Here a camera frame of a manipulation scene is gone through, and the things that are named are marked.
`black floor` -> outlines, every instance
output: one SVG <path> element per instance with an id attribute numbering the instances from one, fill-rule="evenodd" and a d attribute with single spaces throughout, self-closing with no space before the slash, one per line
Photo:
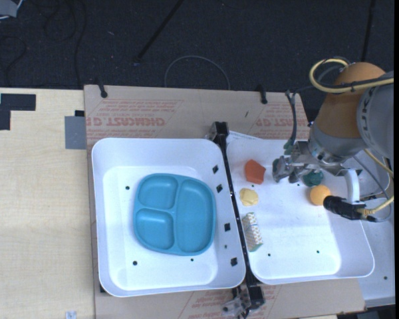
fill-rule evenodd
<path id="1" fill-rule="evenodd" d="M 24 0 L 0 20 L 0 87 L 278 92 L 334 56 L 393 70 L 394 0 Z M 323 93 L 301 97 L 314 118 Z"/>

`blue plate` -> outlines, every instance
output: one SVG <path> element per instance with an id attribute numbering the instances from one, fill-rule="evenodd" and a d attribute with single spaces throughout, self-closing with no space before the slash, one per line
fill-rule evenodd
<path id="1" fill-rule="evenodd" d="M 138 240 L 153 251 L 201 254 L 214 239 L 214 194 L 198 179 L 148 175 L 136 190 L 133 226 Z"/>

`orange ball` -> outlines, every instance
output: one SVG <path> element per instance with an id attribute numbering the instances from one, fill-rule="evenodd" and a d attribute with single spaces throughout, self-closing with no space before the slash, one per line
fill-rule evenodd
<path id="1" fill-rule="evenodd" d="M 314 205 L 323 205 L 324 198 L 331 195 L 330 189 L 323 184 L 312 187 L 309 197 Z"/>

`black clip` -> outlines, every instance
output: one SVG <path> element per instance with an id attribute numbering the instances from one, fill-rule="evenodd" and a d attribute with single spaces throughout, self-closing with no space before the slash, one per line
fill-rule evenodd
<path id="1" fill-rule="evenodd" d="M 99 89 L 100 89 L 100 96 L 101 96 L 102 98 L 108 97 L 108 93 L 107 93 L 107 91 L 105 91 L 105 88 L 104 88 L 104 85 L 102 84 L 101 79 L 99 79 L 99 78 L 96 77 L 95 83 L 96 83 L 96 85 L 99 86 Z"/>
<path id="2" fill-rule="evenodd" d="M 257 85 L 257 88 L 255 88 L 254 91 L 260 92 L 260 97 L 261 97 L 260 102 L 262 104 L 267 104 L 266 92 L 265 89 L 262 87 L 262 85 L 261 84 Z"/>

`light wooden table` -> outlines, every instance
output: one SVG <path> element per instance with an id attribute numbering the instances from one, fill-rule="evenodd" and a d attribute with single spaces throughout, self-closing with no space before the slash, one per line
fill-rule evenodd
<path id="1" fill-rule="evenodd" d="M 35 94 L 35 112 L 12 111 L 0 131 L 0 318 L 94 318 L 86 150 L 65 149 L 84 94 Z"/>

